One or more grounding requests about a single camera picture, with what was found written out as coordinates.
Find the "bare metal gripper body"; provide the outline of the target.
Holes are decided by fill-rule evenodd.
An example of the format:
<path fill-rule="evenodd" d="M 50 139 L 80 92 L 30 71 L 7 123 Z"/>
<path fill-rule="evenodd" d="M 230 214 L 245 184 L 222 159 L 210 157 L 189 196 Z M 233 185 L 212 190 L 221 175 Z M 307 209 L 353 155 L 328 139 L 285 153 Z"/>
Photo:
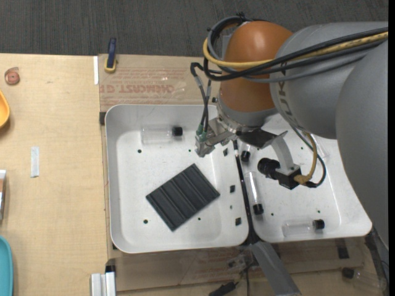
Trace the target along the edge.
<path fill-rule="evenodd" d="M 237 134 L 242 133 L 243 130 L 244 127 L 234 121 L 228 121 L 220 117 L 211 120 L 205 118 L 198 124 L 195 134 L 195 145 L 199 143 L 215 146 L 218 144 L 226 145 Z"/>

